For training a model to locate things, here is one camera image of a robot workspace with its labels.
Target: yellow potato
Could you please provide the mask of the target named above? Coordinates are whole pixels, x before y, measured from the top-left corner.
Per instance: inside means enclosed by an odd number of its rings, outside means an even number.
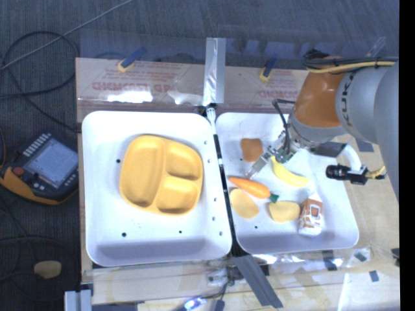
[[[230,192],[230,200],[233,210],[242,218],[251,219],[259,213],[258,206],[251,197],[241,189],[233,189]]]
[[[276,203],[269,203],[268,208],[272,219],[280,224],[300,217],[300,206],[295,202],[281,200]]]

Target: orange carrot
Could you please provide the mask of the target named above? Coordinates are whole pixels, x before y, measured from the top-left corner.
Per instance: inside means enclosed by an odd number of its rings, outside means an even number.
[[[229,180],[242,190],[245,190],[247,193],[257,198],[268,198],[271,196],[270,189],[260,182],[251,181],[250,179],[236,178],[235,176],[230,176]]]

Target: toy banana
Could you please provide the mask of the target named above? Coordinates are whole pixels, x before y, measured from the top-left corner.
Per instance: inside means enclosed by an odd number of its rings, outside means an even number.
[[[309,182],[309,179],[306,177],[290,172],[282,163],[276,161],[274,156],[271,157],[271,162],[274,174],[285,183],[294,185],[295,187],[303,187]]]

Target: brown sponge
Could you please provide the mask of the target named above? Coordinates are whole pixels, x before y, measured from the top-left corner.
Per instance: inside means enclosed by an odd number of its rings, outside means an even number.
[[[259,138],[242,138],[241,148],[244,160],[249,163],[256,161],[263,153],[262,142]]]

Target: yellow plate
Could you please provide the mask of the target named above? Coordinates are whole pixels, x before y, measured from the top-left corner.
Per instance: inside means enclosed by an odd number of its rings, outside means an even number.
[[[155,135],[135,138],[127,148],[119,190],[123,199],[159,214],[185,214],[199,201],[203,163],[193,148]]]

